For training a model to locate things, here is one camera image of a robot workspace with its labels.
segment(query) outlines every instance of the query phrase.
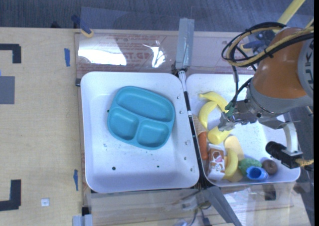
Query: gray square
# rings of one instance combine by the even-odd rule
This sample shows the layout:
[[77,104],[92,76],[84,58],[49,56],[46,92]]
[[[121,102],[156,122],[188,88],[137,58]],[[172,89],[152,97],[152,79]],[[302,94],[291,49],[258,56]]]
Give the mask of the gray square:
[[14,104],[14,76],[0,76],[0,104]]

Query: brown donut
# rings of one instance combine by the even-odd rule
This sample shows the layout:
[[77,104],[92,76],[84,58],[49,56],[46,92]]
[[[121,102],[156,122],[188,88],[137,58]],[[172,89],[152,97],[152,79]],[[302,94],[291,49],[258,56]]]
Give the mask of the brown donut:
[[275,174],[278,170],[277,164],[273,160],[265,160],[262,165],[269,175]]

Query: black corner marking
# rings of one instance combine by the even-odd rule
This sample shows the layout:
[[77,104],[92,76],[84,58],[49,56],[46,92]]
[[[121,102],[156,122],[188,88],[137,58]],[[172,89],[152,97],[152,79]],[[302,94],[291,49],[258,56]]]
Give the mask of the black corner marking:
[[10,198],[0,201],[0,211],[16,210],[21,206],[21,180],[11,180]]
[[14,43],[0,43],[0,50],[12,50],[12,63],[21,64],[21,46]]

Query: blue cup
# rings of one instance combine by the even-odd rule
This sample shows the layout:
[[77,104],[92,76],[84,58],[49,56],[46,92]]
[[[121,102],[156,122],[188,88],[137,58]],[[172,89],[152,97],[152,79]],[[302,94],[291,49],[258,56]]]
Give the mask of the blue cup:
[[268,178],[266,170],[260,167],[251,166],[246,170],[246,173],[250,180],[264,181]]

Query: blue tape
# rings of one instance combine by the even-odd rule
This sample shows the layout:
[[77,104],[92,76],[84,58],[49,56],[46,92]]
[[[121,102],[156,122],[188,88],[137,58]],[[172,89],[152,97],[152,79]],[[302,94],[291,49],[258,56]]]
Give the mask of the blue tape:
[[70,50],[68,48],[65,48],[64,49],[64,59],[65,59],[65,63],[66,63],[66,66],[71,66],[70,65]]
[[76,169],[74,169],[73,179],[74,179],[76,191],[78,191],[78,190],[79,190],[79,185],[78,185],[78,171],[77,171]]

